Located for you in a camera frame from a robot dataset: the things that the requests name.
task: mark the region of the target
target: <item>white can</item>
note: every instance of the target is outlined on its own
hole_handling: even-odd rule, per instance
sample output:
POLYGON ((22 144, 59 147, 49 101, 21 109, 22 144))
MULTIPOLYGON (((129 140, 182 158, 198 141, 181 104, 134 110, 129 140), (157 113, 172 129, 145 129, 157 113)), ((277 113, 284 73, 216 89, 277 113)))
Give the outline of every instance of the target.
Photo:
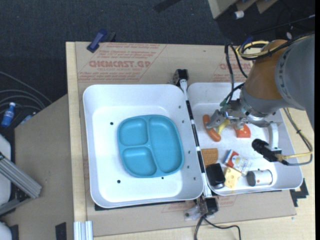
POLYGON ((246 175, 249 186, 271 185, 273 176, 270 170, 251 170, 246 175))

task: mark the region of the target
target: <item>water bottle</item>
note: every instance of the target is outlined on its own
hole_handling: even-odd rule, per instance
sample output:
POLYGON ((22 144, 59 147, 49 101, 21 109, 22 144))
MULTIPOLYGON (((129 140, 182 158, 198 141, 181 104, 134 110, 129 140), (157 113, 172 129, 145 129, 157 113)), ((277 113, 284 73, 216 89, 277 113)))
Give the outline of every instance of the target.
POLYGON ((15 106, 16 106, 16 104, 14 102, 10 102, 9 108, 4 112, 3 119, 2 119, 2 122, 1 122, 1 126, 3 128, 9 127, 9 125, 12 122, 12 120, 14 119, 15 106))

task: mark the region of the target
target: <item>blue plate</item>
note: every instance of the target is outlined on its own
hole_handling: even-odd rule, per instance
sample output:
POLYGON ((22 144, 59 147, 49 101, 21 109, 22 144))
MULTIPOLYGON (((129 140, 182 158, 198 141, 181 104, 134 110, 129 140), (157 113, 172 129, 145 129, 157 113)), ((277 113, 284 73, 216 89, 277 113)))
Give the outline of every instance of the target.
POLYGON ((139 178, 180 170, 184 152, 175 123, 163 115, 141 115, 121 122, 117 142, 124 168, 139 178))

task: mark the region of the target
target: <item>blue clamp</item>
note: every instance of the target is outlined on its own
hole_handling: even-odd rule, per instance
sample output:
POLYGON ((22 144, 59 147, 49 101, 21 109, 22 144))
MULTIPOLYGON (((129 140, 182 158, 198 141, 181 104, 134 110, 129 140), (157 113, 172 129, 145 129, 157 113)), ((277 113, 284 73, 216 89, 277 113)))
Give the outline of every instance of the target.
POLYGON ((107 31, 105 29, 100 29, 98 34, 96 34, 92 43, 87 47, 87 49, 94 53, 99 48, 99 43, 103 42, 107 37, 107 31))

